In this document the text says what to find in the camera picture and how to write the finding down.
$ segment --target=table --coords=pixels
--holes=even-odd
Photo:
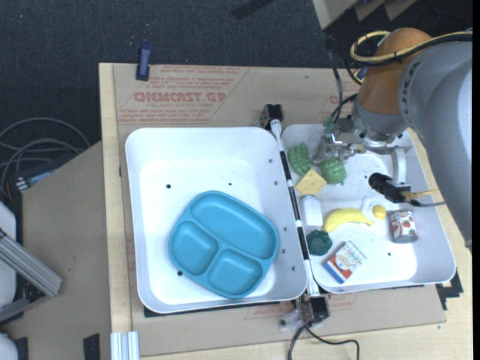
[[[203,125],[218,126],[219,124],[249,125],[255,119],[255,115],[263,108],[265,103],[288,102],[285,107],[285,122],[296,124],[309,119],[309,122],[318,122],[322,116],[328,113],[327,104],[334,105],[331,101],[335,97],[335,81],[329,70],[313,69],[289,69],[289,68],[243,68],[243,67],[200,67],[187,66],[197,73],[218,75],[219,69],[223,68],[222,74],[232,77],[232,81],[222,80],[223,85],[210,88],[216,95],[226,92],[225,98],[235,101],[236,90],[239,84],[248,86],[244,91],[244,98],[248,101],[241,109],[229,106],[225,100],[221,106],[216,107],[204,120]],[[169,76],[175,77],[185,72],[185,69],[168,66],[164,68]],[[109,266],[109,290],[110,290],[110,313],[112,332],[129,332],[134,327],[134,316],[131,309],[131,290],[128,277],[128,245],[125,239],[125,214],[122,193],[122,179],[119,176],[121,165],[122,147],[119,148],[119,140],[125,141],[124,132],[138,127],[140,121],[149,123],[149,118],[137,113],[137,120],[132,117],[118,116],[116,101],[119,100],[119,71],[132,71],[131,84],[133,89],[138,88],[139,82],[134,81],[134,65],[100,64],[100,100],[102,116],[102,143],[103,143],[103,168],[105,183],[106,204],[106,234],[108,247]],[[345,79],[346,90],[355,89],[354,85],[348,86]],[[172,87],[179,89],[179,82],[172,82]],[[318,103],[324,104],[319,109]],[[123,109],[128,108],[128,98],[122,101]],[[251,115],[243,112],[250,110]],[[305,115],[305,111],[312,111],[315,116]],[[164,126],[175,126],[178,118],[170,123],[164,122]],[[429,170],[425,158],[425,151],[416,140],[417,148],[422,153],[424,171],[429,183],[434,186],[433,176]],[[448,238],[457,261],[458,274],[463,285],[463,293],[460,298],[451,298],[447,301],[448,310],[445,312],[446,322],[434,325],[419,325],[405,328],[395,328],[381,331],[367,331],[348,335],[336,335],[329,339],[355,338],[361,345],[361,356],[364,359],[472,359],[473,358],[473,314],[472,314],[472,257],[464,247],[461,234],[457,230],[451,215],[445,209],[441,212],[442,222],[448,231]],[[271,343],[255,343],[254,345],[230,346],[220,349],[204,349],[194,352],[170,353],[166,355],[143,356],[146,359],[282,359],[287,355],[289,341],[286,336],[283,340]],[[326,358],[348,356],[353,359],[353,346],[318,346],[314,339],[300,340],[295,345],[295,356],[300,359],[318,359],[321,353]]]

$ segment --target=banana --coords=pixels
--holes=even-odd
[[[374,222],[368,220],[365,215],[357,208],[340,208],[335,209],[325,220],[323,230],[331,232],[341,224],[345,223],[365,223],[372,225]]]

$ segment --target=white tray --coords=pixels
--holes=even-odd
[[[307,277],[278,145],[258,127],[143,128],[125,145],[139,297],[159,314],[295,299]],[[229,299],[178,275],[170,233],[198,194],[222,191],[276,227],[278,254],[260,285]]]
[[[295,124],[283,132],[283,144],[289,148],[304,143],[310,157],[315,154],[323,126],[318,124]],[[426,191],[425,180],[415,146],[411,137],[405,133],[397,139],[394,146],[406,151],[406,182],[412,191]],[[373,152],[357,154],[344,164],[346,180],[343,185],[327,184],[316,195],[322,208],[323,220],[334,209],[353,207],[360,209],[367,201],[383,205],[387,211],[400,208],[413,210],[418,240],[409,244],[397,244],[390,236],[389,219],[378,220],[373,226],[346,223],[330,232],[333,245],[324,256],[310,256],[313,277],[324,289],[331,293],[345,293],[389,287],[408,287],[419,284],[442,283],[455,274],[455,259],[449,240],[434,207],[413,207],[412,205],[394,204],[376,192],[368,184],[372,173],[382,173],[393,177],[393,160],[390,154],[379,155]],[[291,169],[293,183],[300,179]],[[420,199],[423,203],[432,203],[431,196]],[[323,263],[339,248],[351,240],[367,257],[361,268],[345,283],[339,284],[323,267]]]

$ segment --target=green toy vegetable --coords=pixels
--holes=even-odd
[[[333,241],[327,232],[315,229],[308,234],[307,245],[310,254],[322,256],[329,251]]]
[[[290,166],[292,166],[293,170],[299,175],[304,175],[312,167],[312,163],[308,157],[307,146],[304,143],[290,148],[287,157]]]
[[[330,157],[328,160],[324,160],[320,163],[320,169],[322,170],[322,177],[328,184],[342,184],[347,178],[347,171],[344,165],[336,157]]]

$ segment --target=blue divided plate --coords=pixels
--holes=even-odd
[[[168,251],[175,267],[229,299],[252,293],[278,251],[278,231],[255,209],[226,193],[196,196],[177,220]]]

